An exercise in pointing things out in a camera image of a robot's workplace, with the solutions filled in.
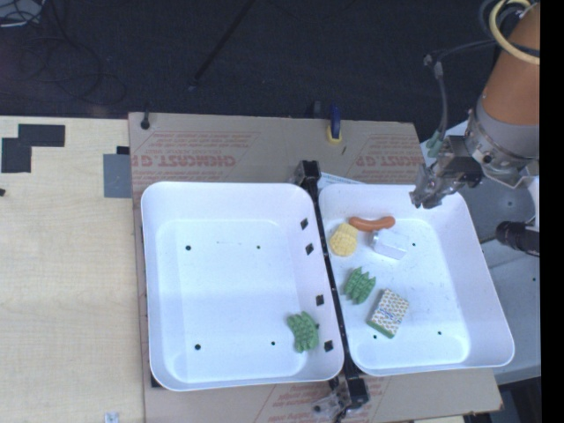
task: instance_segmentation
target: white cable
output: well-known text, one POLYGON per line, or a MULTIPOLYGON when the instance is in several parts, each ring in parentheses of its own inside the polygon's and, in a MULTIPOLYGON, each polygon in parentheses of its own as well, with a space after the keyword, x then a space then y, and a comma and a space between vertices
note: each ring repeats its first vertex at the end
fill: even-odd
POLYGON ((529 0, 500 0, 494 6, 494 8, 492 9, 492 12, 490 12, 490 18, 489 18, 490 31, 492 32, 493 37, 498 42, 498 44, 500 44, 500 46, 505 51, 507 51, 509 54, 511 54, 511 55, 515 56, 516 58, 519 58, 520 60, 523 60, 527 63, 536 64, 537 66, 539 66, 540 65, 540 58, 537 58, 536 56, 533 56, 533 55, 529 55, 529 54, 519 50, 517 47, 514 47, 510 42, 508 42, 508 40, 505 39, 503 34, 501 34, 501 31, 498 28, 495 20, 497 19, 497 14, 500 11, 500 8, 505 3, 507 3, 507 4, 521 4, 525 8, 525 11, 528 11, 532 6, 531 3, 529 2, 529 0))

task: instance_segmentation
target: black fabric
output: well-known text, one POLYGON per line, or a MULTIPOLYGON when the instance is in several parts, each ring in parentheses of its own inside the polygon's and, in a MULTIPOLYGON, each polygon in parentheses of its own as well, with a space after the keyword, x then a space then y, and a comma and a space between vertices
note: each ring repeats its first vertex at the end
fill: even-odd
MULTIPOLYGON (((424 56, 486 38, 485 0, 255 0, 191 91, 248 1, 47 0, 24 26, 4 17, 0 114, 329 118, 335 104, 342 119, 413 122, 423 140, 442 114, 424 56)), ((444 59, 449 125, 466 120, 495 55, 444 59)))

